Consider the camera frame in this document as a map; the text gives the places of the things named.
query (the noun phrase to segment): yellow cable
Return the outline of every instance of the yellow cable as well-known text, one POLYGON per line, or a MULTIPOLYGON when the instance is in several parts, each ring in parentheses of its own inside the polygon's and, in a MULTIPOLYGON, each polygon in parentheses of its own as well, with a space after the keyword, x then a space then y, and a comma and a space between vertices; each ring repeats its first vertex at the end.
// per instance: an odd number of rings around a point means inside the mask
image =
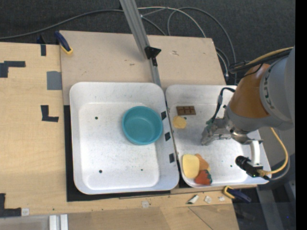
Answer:
POLYGON ((274 171, 257 170, 257 172, 262 177, 265 176, 265 175, 268 175, 268 174, 275 174, 275 173, 283 170, 285 168, 285 166, 287 165, 288 159, 289 159, 287 149, 286 149, 285 145, 283 144, 282 140, 280 140, 280 138, 278 137, 278 135, 276 134, 275 130, 272 127, 271 127, 271 131, 273 132, 273 134, 276 137, 276 139, 278 140, 278 142, 281 144, 283 151, 284 151, 284 154, 285 154, 285 159, 284 159, 283 165, 279 169, 276 169, 274 171))
POLYGON ((246 66, 249 65, 249 64, 252 64, 252 63, 254 63, 254 62, 257 62, 257 61, 259 61, 259 60, 261 60, 261 59, 263 59, 263 58, 266 58, 266 57, 269 57, 269 56, 272 56, 272 55, 276 55, 276 54, 278 54, 278 53, 281 53, 281 52, 286 51, 286 50, 291 49, 291 48, 293 48, 293 47, 282 48, 282 49, 278 49, 278 50, 272 51, 272 52, 270 52, 270 53, 267 53, 267 54, 265 54, 265 55, 263 55, 263 56, 260 56, 260 57, 258 57, 258 58, 256 58, 256 59, 250 61, 249 63, 246 64, 246 66))

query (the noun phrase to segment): robotic arm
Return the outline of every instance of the robotic arm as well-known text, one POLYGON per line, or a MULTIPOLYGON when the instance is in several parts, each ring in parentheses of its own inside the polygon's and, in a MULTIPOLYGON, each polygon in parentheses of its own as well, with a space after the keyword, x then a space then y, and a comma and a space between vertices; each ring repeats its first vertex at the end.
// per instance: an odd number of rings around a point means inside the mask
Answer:
POLYGON ((216 112, 207 121, 201 144, 209 145, 219 139, 234 139, 250 145, 252 158, 239 156, 236 164, 252 177, 261 176, 259 143, 248 133, 261 127, 286 130, 295 127, 295 47, 268 53, 248 64, 235 66, 237 72, 249 68, 236 90, 223 88, 218 98, 216 112), (275 59, 272 64, 267 60, 275 59), (225 107, 223 118, 216 118, 222 104, 224 90, 234 92, 225 107))

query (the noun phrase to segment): metal pole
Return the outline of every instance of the metal pole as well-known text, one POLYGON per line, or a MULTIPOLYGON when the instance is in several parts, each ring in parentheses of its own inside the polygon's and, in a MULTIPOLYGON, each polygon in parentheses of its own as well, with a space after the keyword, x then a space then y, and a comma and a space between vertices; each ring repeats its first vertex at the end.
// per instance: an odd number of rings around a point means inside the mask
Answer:
MULTIPOLYGON (((149 59, 148 55, 145 52, 145 48, 150 47, 150 45, 135 0, 119 0, 119 2, 124 10, 129 27, 132 31, 134 40, 139 48, 139 51, 146 59, 149 59)), ((158 67, 154 65, 151 59, 149 59, 149 61, 153 82, 161 86, 158 67)))

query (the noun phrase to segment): white tray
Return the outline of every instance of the white tray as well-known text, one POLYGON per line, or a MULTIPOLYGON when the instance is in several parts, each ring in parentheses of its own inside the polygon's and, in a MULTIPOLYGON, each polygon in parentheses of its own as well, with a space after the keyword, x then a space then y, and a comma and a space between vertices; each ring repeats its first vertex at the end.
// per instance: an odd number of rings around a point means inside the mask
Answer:
MULTIPOLYGON (((169 117, 172 121, 177 116, 176 106, 194 106, 196 115, 185 116, 187 126, 185 129, 173 128, 173 136, 181 167, 181 174, 184 181, 191 187, 208 187, 207 185, 196 184, 194 179, 185 177, 182 170, 182 156, 184 154, 199 153, 210 166, 212 184, 210 186, 226 186, 238 184, 265 184, 268 181, 261 177, 252 178, 240 169, 236 163, 239 155, 250 157, 249 145, 230 140, 216 140, 209 146, 201 145, 201 134, 208 121, 214 114, 217 98, 220 90, 225 86, 219 85, 172 85, 166 90, 169 117)), ((232 92, 224 91, 223 104, 228 104, 232 92)), ((223 117, 224 108, 220 108, 217 117, 223 117)), ((258 131, 249 133, 250 138, 260 139, 258 131)), ((260 162, 265 170, 270 170, 263 145, 260 144, 260 162)))
POLYGON ((159 86, 79 82, 70 90, 70 106, 73 177, 81 192, 163 191, 178 184, 165 95, 159 86), (166 114, 163 134, 155 143, 134 145, 122 131, 124 113, 138 105, 166 114))

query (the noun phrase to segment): blue bowl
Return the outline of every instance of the blue bowl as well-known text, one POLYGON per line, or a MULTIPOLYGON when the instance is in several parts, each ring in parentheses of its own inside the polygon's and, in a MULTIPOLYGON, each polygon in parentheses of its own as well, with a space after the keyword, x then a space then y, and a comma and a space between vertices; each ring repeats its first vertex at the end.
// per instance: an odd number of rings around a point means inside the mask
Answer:
POLYGON ((122 129, 133 144, 148 145, 160 138, 163 124, 161 117, 153 109, 135 106, 124 114, 122 129))

